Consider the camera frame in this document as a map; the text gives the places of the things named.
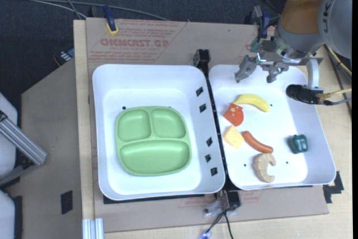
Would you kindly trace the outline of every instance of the toy sausage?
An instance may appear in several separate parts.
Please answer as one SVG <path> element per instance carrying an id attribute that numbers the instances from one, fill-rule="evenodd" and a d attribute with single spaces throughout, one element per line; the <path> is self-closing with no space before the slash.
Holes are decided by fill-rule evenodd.
<path id="1" fill-rule="evenodd" d="M 254 138 L 252 136 L 252 134 L 246 130 L 245 132 L 242 133 L 242 136 L 244 138 L 244 140 L 254 149 L 256 149 L 259 152 L 263 152 L 263 153 L 272 153 L 274 151 L 274 149 L 270 146 L 267 146 L 263 143 L 260 143 L 256 138 Z"/>

